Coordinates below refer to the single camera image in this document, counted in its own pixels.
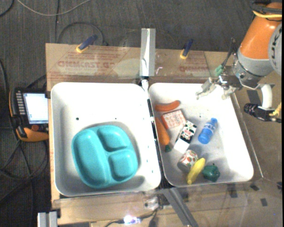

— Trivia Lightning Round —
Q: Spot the brown cardboard board red print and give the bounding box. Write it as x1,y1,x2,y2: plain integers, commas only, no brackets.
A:
45,43,263,225

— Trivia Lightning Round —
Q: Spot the red and white carton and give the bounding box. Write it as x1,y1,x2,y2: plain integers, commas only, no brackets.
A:
161,109,187,130

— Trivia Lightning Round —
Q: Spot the black and white carton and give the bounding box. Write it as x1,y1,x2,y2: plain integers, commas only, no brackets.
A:
173,120,197,154

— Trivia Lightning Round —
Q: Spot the green pepper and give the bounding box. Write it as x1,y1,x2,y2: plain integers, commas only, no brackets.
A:
201,165,221,183

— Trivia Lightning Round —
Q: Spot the blue divided plate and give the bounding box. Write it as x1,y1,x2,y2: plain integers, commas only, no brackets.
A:
71,124,140,189

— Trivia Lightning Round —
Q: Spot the orange carrot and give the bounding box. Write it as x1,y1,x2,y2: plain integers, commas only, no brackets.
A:
154,116,172,153

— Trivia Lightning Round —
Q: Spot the white plastic tray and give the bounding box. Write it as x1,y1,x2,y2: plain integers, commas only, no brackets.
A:
148,82,255,188
50,81,162,198

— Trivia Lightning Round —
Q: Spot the yellow banana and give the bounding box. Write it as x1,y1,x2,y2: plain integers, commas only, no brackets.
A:
186,157,206,185

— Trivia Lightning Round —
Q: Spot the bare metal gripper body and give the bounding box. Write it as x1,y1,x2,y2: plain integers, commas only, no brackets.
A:
216,64,260,92

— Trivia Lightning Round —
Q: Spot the orange sausage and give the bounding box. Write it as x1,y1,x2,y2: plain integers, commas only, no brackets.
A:
154,100,181,112

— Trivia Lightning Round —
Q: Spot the black cylinder on white bracket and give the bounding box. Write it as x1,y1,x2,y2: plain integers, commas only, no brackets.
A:
243,83,282,123

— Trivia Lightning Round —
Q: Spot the white can strawberry print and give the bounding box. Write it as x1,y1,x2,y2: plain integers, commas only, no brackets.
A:
177,149,200,174

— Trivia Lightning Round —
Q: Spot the blue bottle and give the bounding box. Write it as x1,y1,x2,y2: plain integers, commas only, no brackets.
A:
197,117,218,145

